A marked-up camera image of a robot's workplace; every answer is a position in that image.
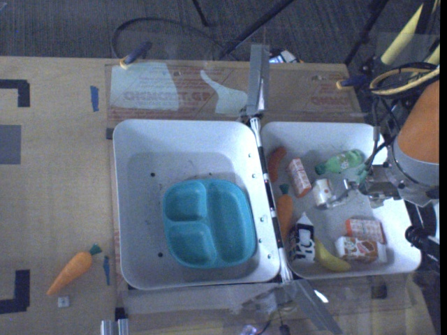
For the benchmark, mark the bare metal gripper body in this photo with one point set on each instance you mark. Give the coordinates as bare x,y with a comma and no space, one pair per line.
382,186

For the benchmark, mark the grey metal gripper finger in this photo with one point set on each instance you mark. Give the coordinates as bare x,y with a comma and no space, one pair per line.
350,185
337,201

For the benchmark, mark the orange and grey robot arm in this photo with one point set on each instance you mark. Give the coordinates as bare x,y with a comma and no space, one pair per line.
419,127

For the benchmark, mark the white plastic tray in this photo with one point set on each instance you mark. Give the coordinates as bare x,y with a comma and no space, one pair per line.
146,201
349,209

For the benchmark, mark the green plastic bottle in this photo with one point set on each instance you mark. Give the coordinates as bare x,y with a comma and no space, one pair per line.
340,161

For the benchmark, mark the orange patterned packet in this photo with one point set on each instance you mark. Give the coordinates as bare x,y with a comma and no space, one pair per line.
365,229

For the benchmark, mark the orange carrot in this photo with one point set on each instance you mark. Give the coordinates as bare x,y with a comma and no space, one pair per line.
71,269
284,213

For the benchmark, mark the black and white milk carton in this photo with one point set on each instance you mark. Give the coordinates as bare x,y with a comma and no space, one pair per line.
302,243

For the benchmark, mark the yellow banana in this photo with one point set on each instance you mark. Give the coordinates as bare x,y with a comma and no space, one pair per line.
330,259

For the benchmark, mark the orange sausage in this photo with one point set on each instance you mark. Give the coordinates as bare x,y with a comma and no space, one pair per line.
275,162

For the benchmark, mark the brown cardboard board red print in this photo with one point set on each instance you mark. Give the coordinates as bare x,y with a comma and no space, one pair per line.
300,96

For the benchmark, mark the blue divided plate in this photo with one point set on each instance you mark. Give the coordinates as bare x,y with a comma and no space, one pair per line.
209,225

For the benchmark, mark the small grey square piece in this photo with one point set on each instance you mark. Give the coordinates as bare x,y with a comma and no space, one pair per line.
63,301

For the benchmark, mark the black cylinder on white bracket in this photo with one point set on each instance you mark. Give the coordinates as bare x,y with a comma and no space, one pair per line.
417,237

